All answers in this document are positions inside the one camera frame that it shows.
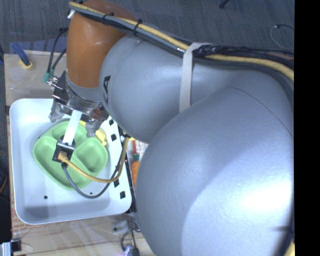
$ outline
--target green plate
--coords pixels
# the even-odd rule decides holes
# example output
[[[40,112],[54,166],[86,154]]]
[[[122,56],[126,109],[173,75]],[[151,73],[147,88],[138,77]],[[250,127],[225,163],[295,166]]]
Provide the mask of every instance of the green plate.
[[[33,146],[33,158],[41,169],[57,184],[67,190],[74,190],[69,183],[61,163],[52,160],[58,140],[66,133],[69,121],[63,121],[43,134]],[[85,173],[96,177],[106,166],[109,154],[95,136],[87,137],[87,130],[79,125],[75,136],[75,150],[71,161]],[[70,166],[68,173],[78,188],[84,188],[92,180],[82,176]]]

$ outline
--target drain hole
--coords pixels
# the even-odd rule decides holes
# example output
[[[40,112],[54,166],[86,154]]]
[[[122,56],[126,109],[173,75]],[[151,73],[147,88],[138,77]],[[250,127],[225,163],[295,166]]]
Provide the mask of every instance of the drain hole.
[[[125,198],[126,197],[126,192],[122,191],[120,192],[120,199]]]
[[[112,134],[112,135],[111,135],[111,140],[112,140],[112,141],[115,141],[116,139],[117,139],[117,136],[116,136],[115,134]]]
[[[120,184],[120,182],[119,182],[119,180],[117,179],[113,184],[114,184],[114,187],[116,188],[116,187]]]

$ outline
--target teal connector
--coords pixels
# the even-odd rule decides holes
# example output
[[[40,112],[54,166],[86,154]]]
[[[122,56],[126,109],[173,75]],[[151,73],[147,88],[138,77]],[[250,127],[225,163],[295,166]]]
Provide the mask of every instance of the teal connector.
[[[54,68],[51,68],[50,69],[50,72],[46,72],[42,78],[42,82],[44,82],[45,84],[48,82],[48,80],[50,78],[53,78],[54,77],[54,73],[55,73],[55,69]]]

